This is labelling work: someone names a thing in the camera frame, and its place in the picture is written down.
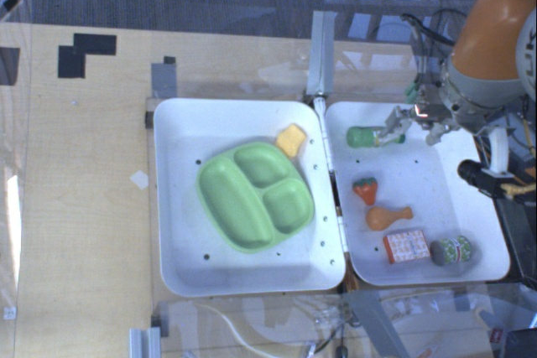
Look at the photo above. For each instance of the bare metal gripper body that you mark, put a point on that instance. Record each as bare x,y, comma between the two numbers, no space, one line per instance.
432,109

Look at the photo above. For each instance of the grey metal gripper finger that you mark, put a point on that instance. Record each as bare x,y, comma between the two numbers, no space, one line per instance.
438,133
397,122

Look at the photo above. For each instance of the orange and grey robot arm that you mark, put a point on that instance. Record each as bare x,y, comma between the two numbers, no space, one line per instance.
486,37

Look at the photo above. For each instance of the green bottle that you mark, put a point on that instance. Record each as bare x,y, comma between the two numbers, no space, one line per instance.
360,137

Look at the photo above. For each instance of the white plastic tray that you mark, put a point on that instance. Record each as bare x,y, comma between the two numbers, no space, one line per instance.
436,188
189,264

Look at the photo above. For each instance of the red strawberry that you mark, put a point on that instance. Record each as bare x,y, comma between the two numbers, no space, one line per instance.
366,190

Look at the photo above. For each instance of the thin black and white rod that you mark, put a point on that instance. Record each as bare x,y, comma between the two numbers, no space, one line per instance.
319,104

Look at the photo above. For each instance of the orange chicken drumstick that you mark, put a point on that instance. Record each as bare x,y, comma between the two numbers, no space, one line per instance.
379,219

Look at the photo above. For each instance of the yellow biscuit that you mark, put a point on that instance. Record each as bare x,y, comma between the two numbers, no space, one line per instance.
290,139

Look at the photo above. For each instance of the orange and white carton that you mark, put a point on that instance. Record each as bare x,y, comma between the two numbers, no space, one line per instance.
407,246

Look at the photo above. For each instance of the green and grey can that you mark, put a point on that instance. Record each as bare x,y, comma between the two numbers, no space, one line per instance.
452,250

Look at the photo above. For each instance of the green divided plate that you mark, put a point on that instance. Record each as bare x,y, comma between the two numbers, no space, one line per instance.
235,201

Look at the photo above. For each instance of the black cylinder on white bracket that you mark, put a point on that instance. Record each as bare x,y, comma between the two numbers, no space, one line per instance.
482,178

